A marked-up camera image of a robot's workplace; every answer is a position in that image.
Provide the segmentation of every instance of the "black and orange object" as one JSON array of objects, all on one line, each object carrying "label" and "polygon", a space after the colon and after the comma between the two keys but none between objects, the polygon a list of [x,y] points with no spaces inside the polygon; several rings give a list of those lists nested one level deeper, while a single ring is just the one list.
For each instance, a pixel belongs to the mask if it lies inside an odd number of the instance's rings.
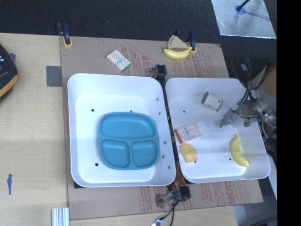
[{"label": "black and orange object", "polygon": [[0,101],[12,91],[19,79],[19,71],[11,55],[0,44]]}]

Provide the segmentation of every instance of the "banana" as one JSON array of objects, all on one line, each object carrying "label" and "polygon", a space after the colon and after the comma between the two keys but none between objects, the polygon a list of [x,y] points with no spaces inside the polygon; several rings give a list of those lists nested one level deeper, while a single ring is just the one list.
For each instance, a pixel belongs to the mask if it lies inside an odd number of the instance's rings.
[{"label": "banana", "polygon": [[248,167],[249,162],[247,161],[247,159],[244,157],[244,155],[240,151],[238,137],[239,137],[239,134],[236,134],[234,139],[231,140],[230,150],[231,150],[233,158],[239,165],[241,165],[243,167]]},{"label": "banana", "polygon": [[189,53],[190,53],[191,50],[192,50],[192,47],[189,47],[189,49],[186,49],[186,50],[181,51],[181,52],[177,52],[177,51],[173,51],[171,49],[165,48],[163,52],[169,58],[172,58],[172,59],[184,59],[184,58],[186,58],[189,55]]}]

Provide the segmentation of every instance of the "yellow waffle-like object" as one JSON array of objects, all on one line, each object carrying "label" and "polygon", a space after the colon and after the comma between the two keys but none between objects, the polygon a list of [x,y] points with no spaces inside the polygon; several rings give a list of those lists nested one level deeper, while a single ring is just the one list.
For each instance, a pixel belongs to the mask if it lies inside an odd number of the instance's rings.
[{"label": "yellow waffle-like object", "polygon": [[197,161],[197,151],[191,144],[182,144],[180,147],[180,153],[183,155],[185,162]]}]

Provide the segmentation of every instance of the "blue divided plate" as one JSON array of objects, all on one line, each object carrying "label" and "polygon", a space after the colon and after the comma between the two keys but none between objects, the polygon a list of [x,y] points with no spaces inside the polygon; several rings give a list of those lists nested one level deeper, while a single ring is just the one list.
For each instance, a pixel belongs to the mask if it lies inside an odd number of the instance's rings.
[{"label": "blue divided plate", "polygon": [[104,115],[98,126],[98,143],[103,162],[114,169],[146,169],[159,158],[157,127],[149,116],[141,113]]}]

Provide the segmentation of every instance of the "white plastic tray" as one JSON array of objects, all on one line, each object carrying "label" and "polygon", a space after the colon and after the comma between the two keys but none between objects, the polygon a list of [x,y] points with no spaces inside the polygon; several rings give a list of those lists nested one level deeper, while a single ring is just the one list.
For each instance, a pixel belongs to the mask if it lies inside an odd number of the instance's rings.
[{"label": "white plastic tray", "polygon": [[[219,127],[223,115],[237,109],[236,103],[245,93],[236,79],[172,78],[166,83],[168,106],[173,128],[195,122],[201,136],[188,143],[197,151],[196,163],[185,163],[176,139],[181,171],[192,183],[208,183],[265,178],[270,164],[257,122],[244,127],[243,119]],[[201,104],[206,92],[222,98],[219,111]],[[240,134],[239,143],[249,167],[238,165],[230,152],[230,141]]]},{"label": "white plastic tray", "polygon": [[[68,80],[71,173],[83,187],[164,186],[175,178],[175,164],[161,85],[153,78],[75,74]],[[137,112],[158,129],[159,159],[147,169],[118,170],[104,164],[97,128],[110,112]]]}]

